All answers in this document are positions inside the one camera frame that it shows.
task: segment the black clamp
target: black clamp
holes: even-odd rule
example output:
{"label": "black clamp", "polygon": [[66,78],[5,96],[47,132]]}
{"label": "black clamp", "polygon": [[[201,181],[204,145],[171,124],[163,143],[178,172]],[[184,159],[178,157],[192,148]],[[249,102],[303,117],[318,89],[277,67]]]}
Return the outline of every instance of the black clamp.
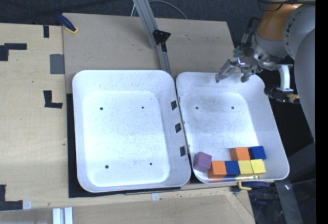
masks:
{"label": "black clamp", "polygon": [[164,32],[164,31],[160,31],[160,30],[155,30],[153,32],[153,36],[155,38],[155,42],[156,42],[157,45],[159,45],[159,44],[161,45],[163,52],[167,52],[168,51],[167,48],[166,48],[165,42],[170,37],[170,35],[171,35],[170,33]]}

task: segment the hole in tray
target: hole in tray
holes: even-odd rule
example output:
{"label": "hole in tray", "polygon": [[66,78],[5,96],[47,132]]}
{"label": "hole in tray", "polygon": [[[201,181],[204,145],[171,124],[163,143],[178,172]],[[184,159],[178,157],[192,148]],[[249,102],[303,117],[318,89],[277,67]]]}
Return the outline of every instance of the hole in tray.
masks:
{"label": "hole in tray", "polygon": [[178,106],[178,105],[177,105],[176,101],[172,101],[172,102],[171,102],[172,110],[176,109],[177,106]]}
{"label": "hole in tray", "polygon": [[175,132],[178,133],[181,130],[181,124],[178,123],[175,125]]}
{"label": "hole in tray", "polygon": [[184,156],[186,154],[186,149],[184,146],[180,147],[180,156]]}

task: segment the purple block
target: purple block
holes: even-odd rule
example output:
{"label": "purple block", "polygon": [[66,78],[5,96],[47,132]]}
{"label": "purple block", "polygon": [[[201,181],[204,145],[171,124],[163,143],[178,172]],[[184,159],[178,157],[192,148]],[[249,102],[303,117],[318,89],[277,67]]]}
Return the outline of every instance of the purple block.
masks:
{"label": "purple block", "polygon": [[198,152],[194,157],[194,169],[206,172],[211,168],[212,156],[203,152]]}

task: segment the metal rod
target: metal rod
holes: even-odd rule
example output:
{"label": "metal rod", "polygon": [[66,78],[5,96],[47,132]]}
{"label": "metal rod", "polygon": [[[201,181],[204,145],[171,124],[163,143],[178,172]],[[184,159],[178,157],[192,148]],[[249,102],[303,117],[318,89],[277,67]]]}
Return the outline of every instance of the metal rod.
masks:
{"label": "metal rod", "polygon": [[156,44],[153,36],[154,30],[158,29],[158,27],[148,0],[133,0],[133,2],[141,19],[142,25],[146,31],[151,47],[154,48],[157,46],[161,69],[171,74],[168,55],[166,52],[163,52],[161,45]]}

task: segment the toy block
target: toy block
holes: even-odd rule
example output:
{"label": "toy block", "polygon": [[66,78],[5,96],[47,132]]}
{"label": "toy block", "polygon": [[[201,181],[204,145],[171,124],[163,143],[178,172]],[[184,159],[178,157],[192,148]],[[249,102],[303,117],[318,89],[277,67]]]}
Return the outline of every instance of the toy block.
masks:
{"label": "toy block", "polygon": [[253,172],[256,175],[266,172],[262,159],[251,159],[251,165],[252,165]]}
{"label": "toy block", "polygon": [[194,169],[206,172],[211,167],[212,156],[203,152],[198,152],[194,157]]}
{"label": "toy block", "polygon": [[223,178],[226,174],[227,170],[224,161],[212,161],[211,168],[208,171],[209,178]]}
{"label": "toy block", "polygon": [[225,161],[225,168],[227,170],[226,177],[235,177],[240,174],[239,165],[237,161]]}
{"label": "toy block", "polygon": [[248,148],[234,148],[230,151],[231,160],[251,160]]}
{"label": "toy block", "polygon": [[251,159],[263,159],[267,158],[263,146],[250,147],[248,148]]}
{"label": "toy block", "polygon": [[239,170],[240,170],[240,176],[254,175],[250,160],[239,160],[238,165],[239,165]]}

